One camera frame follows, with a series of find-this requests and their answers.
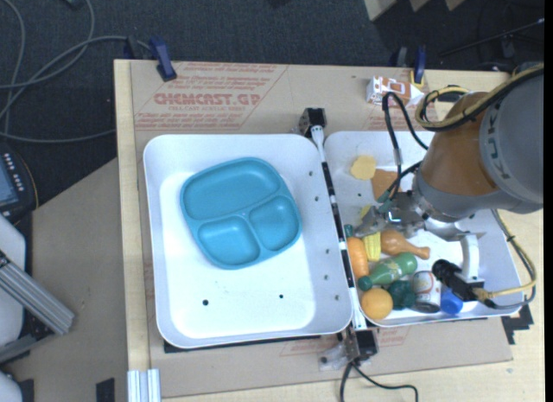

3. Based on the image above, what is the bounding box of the green broccoli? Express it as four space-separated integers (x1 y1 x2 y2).
386 279 417 311

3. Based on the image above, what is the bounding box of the black cylinder on white bracket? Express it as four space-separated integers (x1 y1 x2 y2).
425 218 487 303

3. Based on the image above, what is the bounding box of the blue divided plate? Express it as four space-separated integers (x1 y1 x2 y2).
179 156 303 271

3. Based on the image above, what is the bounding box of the orange carrot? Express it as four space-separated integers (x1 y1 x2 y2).
346 236 371 281

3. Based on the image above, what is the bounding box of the blue bottle cap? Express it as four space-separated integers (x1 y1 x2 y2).
440 288 465 316

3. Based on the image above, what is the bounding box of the white and orange carton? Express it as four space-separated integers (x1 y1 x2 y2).
365 75 426 108

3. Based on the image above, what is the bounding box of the yellow corn cob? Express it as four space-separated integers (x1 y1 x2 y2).
362 231 383 262

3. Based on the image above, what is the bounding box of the white can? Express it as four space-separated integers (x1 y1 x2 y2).
410 270 443 315

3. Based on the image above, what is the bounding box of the orange fruit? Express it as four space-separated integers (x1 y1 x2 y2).
360 287 395 322

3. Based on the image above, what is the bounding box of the brown cardboard board red print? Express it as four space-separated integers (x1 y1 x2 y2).
129 61 515 386

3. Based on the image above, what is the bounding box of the brown chicken drumstick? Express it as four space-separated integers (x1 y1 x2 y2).
379 228 432 261

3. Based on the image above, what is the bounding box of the yellow biscuit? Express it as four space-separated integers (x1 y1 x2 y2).
349 155 378 181

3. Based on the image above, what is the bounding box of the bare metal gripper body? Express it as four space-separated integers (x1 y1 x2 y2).
379 191 429 238

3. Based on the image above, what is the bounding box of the thin black and white rod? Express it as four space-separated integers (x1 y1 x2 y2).
310 125 368 330

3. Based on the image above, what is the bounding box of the green bottle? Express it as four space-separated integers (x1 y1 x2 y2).
357 252 419 292

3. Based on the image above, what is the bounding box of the orange pizza slice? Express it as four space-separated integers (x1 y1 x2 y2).
370 168 402 202

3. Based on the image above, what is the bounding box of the white plastic tray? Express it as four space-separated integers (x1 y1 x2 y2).
142 133 355 350
322 131 525 329

